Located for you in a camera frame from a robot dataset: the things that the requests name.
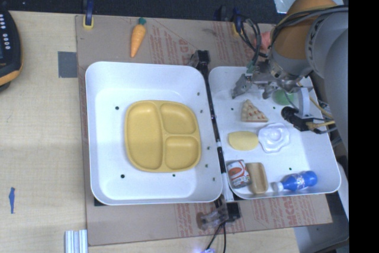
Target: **water bottle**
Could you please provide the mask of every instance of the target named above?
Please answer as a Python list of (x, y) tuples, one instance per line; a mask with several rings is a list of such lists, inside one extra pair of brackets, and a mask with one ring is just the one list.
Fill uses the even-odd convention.
[(317, 184), (317, 175), (313, 171), (305, 171), (299, 174), (291, 174), (286, 176), (281, 182), (273, 183), (274, 191), (280, 192), (284, 189), (297, 191), (306, 187)]

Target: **cardboard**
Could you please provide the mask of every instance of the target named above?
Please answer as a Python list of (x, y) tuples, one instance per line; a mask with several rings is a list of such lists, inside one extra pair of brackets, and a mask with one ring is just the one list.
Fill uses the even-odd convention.
[[(105, 206), (92, 195), (89, 178), (85, 71), (96, 61), (119, 61), (186, 65), (196, 50), (208, 50), (216, 66), (246, 66), (253, 51), (224, 21), (146, 18), (146, 37), (134, 58), (130, 57), (130, 34), (137, 17), (94, 16), (92, 30), (83, 28), (83, 15), (75, 18), (79, 94), (81, 102), (85, 199), (90, 246), (212, 235), (201, 230), (199, 214), (212, 212), (214, 203), (147, 204)], [(260, 24), (261, 32), (272, 25)], [(242, 217), (226, 226), (227, 233), (318, 225), (332, 222), (326, 196), (239, 200)]]

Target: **white tray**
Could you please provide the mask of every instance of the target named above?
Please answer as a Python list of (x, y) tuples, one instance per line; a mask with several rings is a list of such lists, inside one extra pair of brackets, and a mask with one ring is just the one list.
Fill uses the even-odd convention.
[[(258, 89), (256, 85), (253, 85), (247, 93), (232, 99), (232, 89), (241, 74), (245, 72), (246, 68), (244, 67), (217, 67), (212, 69), (209, 74), (214, 111), (226, 165), (239, 159), (243, 159), (245, 163), (260, 162), (265, 167), (269, 183), (268, 191), (264, 194), (254, 194), (249, 187), (232, 188), (233, 192), (241, 198), (254, 199), (337, 191), (341, 184), (341, 175), (328, 134), (315, 134), (310, 131), (300, 132), (295, 129), (281, 116), (281, 110), (284, 106), (278, 105), (272, 98), (264, 100), (262, 98), (263, 90)], [(304, 79), (302, 84), (305, 87), (313, 86), (309, 78)], [(310, 96), (317, 101), (314, 90), (310, 92)], [(246, 99), (250, 99), (255, 106), (266, 114), (269, 118), (267, 123), (241, 121), (242, 104)], [(310, 112), (315, 117), (322, 117), (320, 110), (312, 103)], [(258, 134), (259, 129), (271, 123), (282, 123), (290, 132), (290, 144), (278, 152), (266, 153), (261, 144), (251, 151), (238, 151), (234, 150), (228, 143), (227, 136), (230, 132), (243, 130)], [(313, 170), (317, 174), (318, 183), (315, 186), (298, 192), (275, 193), (273, 191), (272, 182), (281, 181), (286, 175), (306, 170)]]
[[(202, 74), (177, 65), (96, 62), (86, 71), (91, 188), (109, 205), (199, 203), (216, 200), (222, 189), (217, 146)], [(140, 100), (187, 105), (196, 115), (201, 159), (181, 172), (145, 172), (128, 160), (124, 117)]]

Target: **bottle cap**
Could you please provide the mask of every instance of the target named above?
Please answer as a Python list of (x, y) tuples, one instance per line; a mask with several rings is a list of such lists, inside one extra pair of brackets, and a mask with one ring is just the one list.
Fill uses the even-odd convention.
[(283, 184), (281, 182), (273, 182), (272, 189), (275, 192), (282, 192), (284, 190)]

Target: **yellow plate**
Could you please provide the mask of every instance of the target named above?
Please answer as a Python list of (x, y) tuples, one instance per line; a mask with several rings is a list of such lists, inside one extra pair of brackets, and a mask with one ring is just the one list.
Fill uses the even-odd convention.
[(195, 114), (173, 101), (133, 103), (126, 111), (125, 143), (131, 163), (148, 172), (188, 170), (201, 156)]

